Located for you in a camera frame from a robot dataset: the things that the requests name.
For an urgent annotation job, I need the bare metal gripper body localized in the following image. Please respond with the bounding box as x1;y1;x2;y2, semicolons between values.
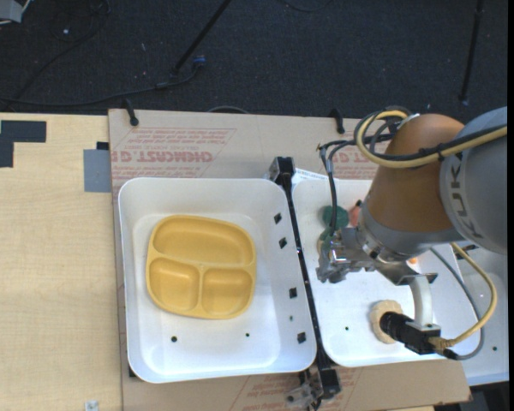
325;227;396;276

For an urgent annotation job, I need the white plastic tray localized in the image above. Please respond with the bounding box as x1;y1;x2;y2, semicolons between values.
291;167;509;368
117;176;319;384

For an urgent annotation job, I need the brown cardboard board red print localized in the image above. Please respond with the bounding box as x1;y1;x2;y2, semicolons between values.
107;108;473;411

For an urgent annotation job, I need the yellow divided plate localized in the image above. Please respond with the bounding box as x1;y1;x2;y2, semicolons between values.
145;214;258;321

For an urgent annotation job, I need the black cylinder on white bracket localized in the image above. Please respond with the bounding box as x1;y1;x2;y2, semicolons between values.
378;271;443;355

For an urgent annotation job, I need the black block with thin wires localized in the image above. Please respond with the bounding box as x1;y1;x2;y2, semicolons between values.
316;367;343;401
267;156;296;184

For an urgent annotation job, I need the green broccoli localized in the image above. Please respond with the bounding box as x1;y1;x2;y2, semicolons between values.
317;204;350;251

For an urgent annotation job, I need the thin black rod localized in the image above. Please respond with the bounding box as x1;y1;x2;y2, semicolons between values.
278;173;334;385

